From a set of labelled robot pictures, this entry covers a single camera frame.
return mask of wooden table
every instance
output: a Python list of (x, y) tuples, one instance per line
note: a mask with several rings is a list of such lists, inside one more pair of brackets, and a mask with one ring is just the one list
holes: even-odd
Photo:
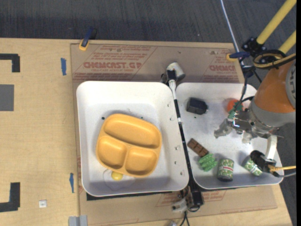
[[(80, 215), (78, 182), (75, 177), (72, 193), (69, 181), (71, 173), (78, 173), (70, 44), (79, 41), (2, 38), (0, 43), (0, 53), (21, 58), (20, 73), (12, 73), (11, 61), (0, 60), (0, 85), (14, 85), (15, 100), (13, 111), (0, 111), (0, 202), (8, 202), (10, 183), (21, 185), (20, 207), (1, 212), (0, 225), (68, 225), (69, 216)], [(65, 76), (61, 58), (66, 59)], [(292, 225), (280, 186), (268, 187), (276, 209), (191, 217), (190, 225)], [(47, 200), (47, 207), (40, 208), (40, 200)], [(127, 225), (166, 226), (168, 222)]]

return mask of food can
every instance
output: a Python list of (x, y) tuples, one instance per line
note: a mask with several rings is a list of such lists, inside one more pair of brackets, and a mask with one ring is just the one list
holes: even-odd
[(234, 161), (228, 158), (220, 159), (217, 178), (222, 182), (233, 180)]
[(252, 161), (250, 156), (246, 157), (246, 159), (243, 161), (243, 167), (257, 177), (262, 174), (262, 171), (258, 168), (255, 162)]

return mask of yellow plastic object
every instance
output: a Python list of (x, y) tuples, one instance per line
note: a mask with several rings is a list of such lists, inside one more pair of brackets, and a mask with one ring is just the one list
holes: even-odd
[(237, 58), (230, 58), (230, 54), (226, 55), (226, 59), (231, 62), (235, 62), (237, 60)]
[(111, 177), (115, 181), (120, 181), (123, 178), (123, 174), (113, 171)]
[(96, 156), (114, 172), (142, 178), (156, 168), (161, 146), (162, 135), (155, 125), (133, 116), (113, 114), (100, 130)]
[(83, 51), (86, 51), (87, 48), (88, 48), (88, 46), (89, 46), (89, 44), (90, 44), (90, 41), (88, 41), (88, 43), (86, 44), (85, 47), (82, 46), (83, 41), (84, 41), (83, 39), (80, 41), (80, 43), (79, 43), (79, 49), (83, 50)]
[(283, 43), (283, 45), (280, 46), (278, 50), (280, 50), (283, 53), (287, 53), (292, 46), (296, 44), (296, 39), (297, 39), (297, 30), (295, 30), (291, 36)]
[(269, 36), (274, 32), (278, 25), (282, 22), (285, 16), (292, 10), (292, 8), (297, 3), (297, 0), (286, 0), (274, 17), (270, 20), (268, 25), (264, 28), (261, 34), (257, 37), (256, 41), (259, 44), (264, 44), (264, 42), (269, 38)]

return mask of green packaged item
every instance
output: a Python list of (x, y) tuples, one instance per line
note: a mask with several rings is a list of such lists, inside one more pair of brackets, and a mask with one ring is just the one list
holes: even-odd
[(217, 165), (217, 161), (215, 160), (215, 157), (213, 157), (212, 153), (203, 156), (198, 162), (204, 171), (210, 171)]

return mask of gray carpet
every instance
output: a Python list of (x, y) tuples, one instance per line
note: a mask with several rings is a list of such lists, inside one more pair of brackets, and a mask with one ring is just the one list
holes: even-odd
[[(256, 37), (286, 0), (223, 0), (240, 47)], [(266, 41), (278, 49), (296, 28), (296, 6)], [(0, 0), (0, 37), (81, 39), (92, 26), (100, 40), (233, 42), (220, 0)], [(288, 54), (296, 52), (294, 46)], [(244, 63), (251, 65), (251, 59)], [(263, 78), (266, 71), (258, 71)], [(255, 76), (249, 83), (258, 88)], [(296, 164), (296, 125), (279, 131), (284, 166)], [(297, 225), (296, 176), (280, 184)]]

